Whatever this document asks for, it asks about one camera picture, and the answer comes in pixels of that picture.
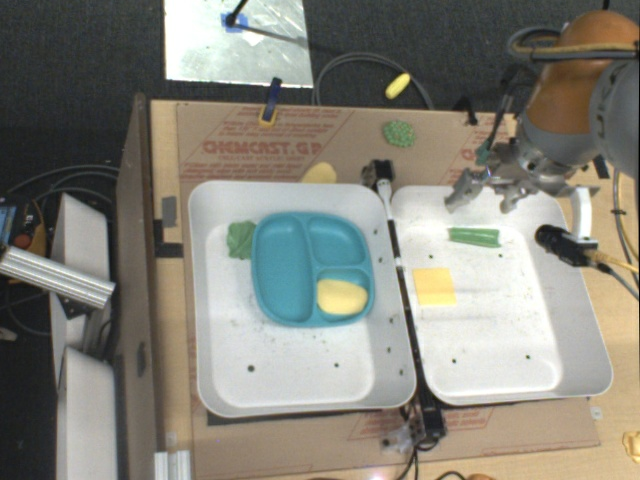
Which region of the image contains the yellow toy cheese slice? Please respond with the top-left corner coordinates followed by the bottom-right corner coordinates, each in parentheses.
top-left (411, 267), bottom-right (459, 308)

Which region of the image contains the brown cardboard board red print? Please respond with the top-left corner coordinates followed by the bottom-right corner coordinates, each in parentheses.
top-left (174, 101), bottom-right (602, 458)

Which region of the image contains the green toy celery stick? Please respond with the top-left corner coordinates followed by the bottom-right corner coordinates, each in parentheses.
top-left (446, 226), bottom-right (502, 250)

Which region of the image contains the white plastic tray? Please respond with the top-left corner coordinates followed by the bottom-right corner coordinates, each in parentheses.
top-left (389, 183), bottom-right (615, 407)
top-left (187, 179), bottom-right (419, 419)

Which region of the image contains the black block with thin wires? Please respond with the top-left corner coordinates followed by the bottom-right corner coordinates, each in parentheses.
top-left (360, 158), bottom-right (396, 189)
top-left (381, 401), bottom-right (447, 454)

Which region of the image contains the yellow oval toy chip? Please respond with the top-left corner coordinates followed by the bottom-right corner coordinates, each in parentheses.
top-left (300, 161), bottom-right (338, 185)

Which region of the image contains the thin black and white rod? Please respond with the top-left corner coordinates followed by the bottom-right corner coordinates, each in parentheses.
top-left (378, 177), bottom-right (437, 419)

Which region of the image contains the blue divided plate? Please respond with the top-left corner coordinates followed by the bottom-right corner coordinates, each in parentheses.
top-left (250, 210), bottom-right (376, 329)

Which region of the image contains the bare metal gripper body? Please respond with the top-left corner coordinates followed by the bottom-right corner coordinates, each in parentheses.
top-left (482, 140), bottom-right (577, 197)

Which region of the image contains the green dotted round toy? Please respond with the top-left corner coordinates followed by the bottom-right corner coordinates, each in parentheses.
top-left (381, 119), bottom-right (417, 149)

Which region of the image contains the green toy lettuce leaf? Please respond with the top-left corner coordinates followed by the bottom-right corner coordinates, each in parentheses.
top-left (225, 220), bottom-right (259, 261)

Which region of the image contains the yellow toy potato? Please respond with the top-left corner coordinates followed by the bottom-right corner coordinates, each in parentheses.
top-left (316, 278), bottom-right (370, 316)

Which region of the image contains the black cylinder on white bracket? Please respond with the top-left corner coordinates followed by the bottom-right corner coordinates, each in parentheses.
top-left (534, 185), bottom-right (601, 269)

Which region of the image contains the yellow toy corn cob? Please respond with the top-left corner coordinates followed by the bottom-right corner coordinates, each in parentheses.
top-left (384, 72), bottom-right (413, 101)

